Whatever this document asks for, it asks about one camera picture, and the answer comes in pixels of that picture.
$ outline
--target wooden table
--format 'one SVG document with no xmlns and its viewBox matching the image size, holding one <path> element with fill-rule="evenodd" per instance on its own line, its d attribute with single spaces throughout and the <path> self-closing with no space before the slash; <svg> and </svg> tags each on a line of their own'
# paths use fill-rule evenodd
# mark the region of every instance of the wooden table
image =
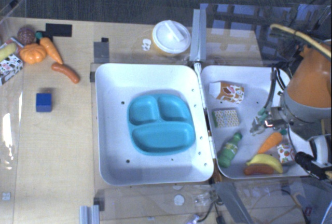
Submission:
<svg viewBox="0 0 332 224">
<path fill-rule="evenodd" d="M 78 223 L 80 206 L 93 205 L 95 195 L 89 78 L 93 42 L 108 37 L 111 59 L 115 50 L 121 57 L 142 37 L 149 36 L 153 26 L 40 19 L 27 19 L 26 23 L 35 30 L 45 30 L 46 23 L 73 25 L 72 37 L 54 37 L 53 41 L 64 63 L 80 75 L 81 81 L 75 85 L 63 74 L 52 71 L 54 61 L 50 57 L 38 64 L 25 64 L 23 71 L 14 76 L 23 79 L 23 103 L 19 153 L 15 156 L 18 163 L 13 222 Z M 13 88 L 10 81 L 1 88 Z M 36 112 L 36 93 L 41 92 L 52 93 L 50 113 Z M 172 219 L 160 216 L 158 223 L 182 223 L 188 217 L 180 209 L 177 214 Z M 136 219 L 135 223 L 147 223 L 146 217 Z M 214 223 L 214 216 L 209 219 Z M 133 220 L 109 223 L 133 223 Z"/>
</svg>

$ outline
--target green bottle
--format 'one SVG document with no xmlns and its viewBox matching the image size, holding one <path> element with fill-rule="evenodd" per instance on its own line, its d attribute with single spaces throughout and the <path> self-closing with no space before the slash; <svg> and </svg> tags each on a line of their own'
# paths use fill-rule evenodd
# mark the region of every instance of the green bottle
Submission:
<svg viewBox="0 0 332 224">
<path fill-rule="evenodd" d="M 231 160 L 238 152 L 238 142 L 242 139 L 240 133 L 235 133 L 233 138 L 225 144 L 218 156 L 218 164 L 220 167 L 228 168 Z"/>
</svg>

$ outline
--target blue plate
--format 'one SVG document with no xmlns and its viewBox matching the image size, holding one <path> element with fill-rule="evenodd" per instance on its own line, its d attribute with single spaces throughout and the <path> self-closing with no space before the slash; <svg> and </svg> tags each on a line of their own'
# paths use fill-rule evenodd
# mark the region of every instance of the blue plate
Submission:
<svg viewBox="0 0 332 224">
<path fill-rule="evenodd" d="M 128 107 L 128 126 L 135 148 L 146 155 L 169 155 L 195 142 L 187 104 L 170 94 L 143 95 Z"/>
</svg>

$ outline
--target toy carrot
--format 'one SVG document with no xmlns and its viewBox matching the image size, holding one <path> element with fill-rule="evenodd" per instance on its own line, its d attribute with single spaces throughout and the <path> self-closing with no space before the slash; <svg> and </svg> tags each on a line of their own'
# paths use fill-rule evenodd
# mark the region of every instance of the toy carrot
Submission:
<svg viewBox="0 0 332 224">
<path fill-rule="evenodd" d="M 50 40 L 50 38 L 43 37 L 41 32 L 36 33 L 36 38 L 39 39 L 39 44 L 45 47 L 46 52 L 49 56 L 51 56 L 59 64 L 63 64 L 61 56 L 60 56 L 57 48 L 53 44 L 53 42 Z"/>
<path fill-rule="evenodd" d="M 279 132 L 272 133 L 261 145 L 260 149 L 258 150 L 258 154 L 262 154 L 268 151 L 270 148 L 276 146 L 282 141 L 282 134 Z"/>
</svg>

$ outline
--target orange pumpkin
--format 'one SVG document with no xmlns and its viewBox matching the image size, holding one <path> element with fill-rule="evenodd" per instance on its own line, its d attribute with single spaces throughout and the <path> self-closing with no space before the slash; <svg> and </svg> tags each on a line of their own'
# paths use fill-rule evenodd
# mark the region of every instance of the orange pumpkin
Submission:
<svg viewBox="0 0 332 224">
<path fill-rule="evenodd" d="M 28 64 L 40 63 L 46 55 L 45 48 L 36 43 L 28 44 L 20 51 L 21 59 Z"/>
</svg>

